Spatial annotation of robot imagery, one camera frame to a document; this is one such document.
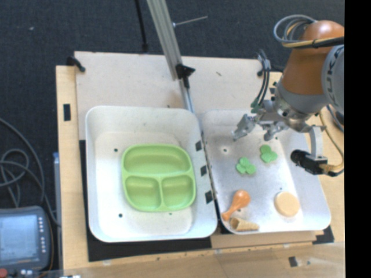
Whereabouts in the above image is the thin black rod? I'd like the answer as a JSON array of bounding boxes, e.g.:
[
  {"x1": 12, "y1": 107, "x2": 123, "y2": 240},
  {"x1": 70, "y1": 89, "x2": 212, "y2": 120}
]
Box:
[{"x1": 201, "y1": 125, "x2": 223, "y2": 228}]

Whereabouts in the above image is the green toy broccoli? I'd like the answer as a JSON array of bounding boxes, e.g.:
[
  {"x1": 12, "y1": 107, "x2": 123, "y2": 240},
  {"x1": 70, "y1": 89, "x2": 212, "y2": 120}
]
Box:
[
  {"x1": 235, "y1": 156, "x2": 257, "y2": 175},
  {"x1": 259, "y1": 144, "x2": 279, "y2": 164}
]

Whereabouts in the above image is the black cylinder on white bracket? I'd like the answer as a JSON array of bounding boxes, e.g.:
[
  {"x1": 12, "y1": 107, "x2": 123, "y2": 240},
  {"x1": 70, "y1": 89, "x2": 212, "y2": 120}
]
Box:
[{"x1": 290, "y1": 125, "x2": 329, "y2": 175}]

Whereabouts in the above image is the pale wood board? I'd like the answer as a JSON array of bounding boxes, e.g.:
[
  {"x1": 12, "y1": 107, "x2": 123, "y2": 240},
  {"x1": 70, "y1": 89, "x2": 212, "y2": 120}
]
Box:
[{"x1": 74, "y1": 50, "x2": 325, "y2": 249}]

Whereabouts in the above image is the beige round biscuit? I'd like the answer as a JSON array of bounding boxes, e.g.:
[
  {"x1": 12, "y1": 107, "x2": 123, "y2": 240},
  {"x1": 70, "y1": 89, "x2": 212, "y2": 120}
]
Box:
[{"x1": 273, "y1": 191, "x2": 300, "y2": 218}]

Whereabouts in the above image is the green divided plate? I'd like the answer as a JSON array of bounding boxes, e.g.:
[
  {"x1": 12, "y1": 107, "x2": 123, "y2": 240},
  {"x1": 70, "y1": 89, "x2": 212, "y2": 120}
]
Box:
[{"x1": 121, "y1": 143, "x2": 198, "y2": 213}]

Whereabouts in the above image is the orange toy chicken drumstick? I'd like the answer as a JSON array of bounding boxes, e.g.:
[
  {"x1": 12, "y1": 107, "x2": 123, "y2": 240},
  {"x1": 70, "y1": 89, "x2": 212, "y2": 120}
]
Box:
[{"x1": 221, "y1": 189, "x2": 252, "y2": 222}]

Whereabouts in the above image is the tan toy ice cream cone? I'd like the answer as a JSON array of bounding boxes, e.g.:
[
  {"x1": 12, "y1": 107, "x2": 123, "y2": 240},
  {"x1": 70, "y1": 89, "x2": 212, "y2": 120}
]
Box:
[{"x1": 229, "y1": 217, "x2": 260, "y2": 232}]

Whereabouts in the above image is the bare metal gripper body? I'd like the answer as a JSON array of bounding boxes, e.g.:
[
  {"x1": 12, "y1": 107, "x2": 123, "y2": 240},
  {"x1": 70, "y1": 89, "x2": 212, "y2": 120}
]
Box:
[{"x1": 255, "y1": 98, "x2": 317, "y2": 133}]

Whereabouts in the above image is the white plastic tray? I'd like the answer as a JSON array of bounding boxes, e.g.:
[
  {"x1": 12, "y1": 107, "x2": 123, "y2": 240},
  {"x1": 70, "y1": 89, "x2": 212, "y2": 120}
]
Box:
[
  {"x1": 85, "y1": 105, "x2": 219, "y2": 243},
  {"x1": 200, "y1": 109, "x2": 332, "y2": 236}
]

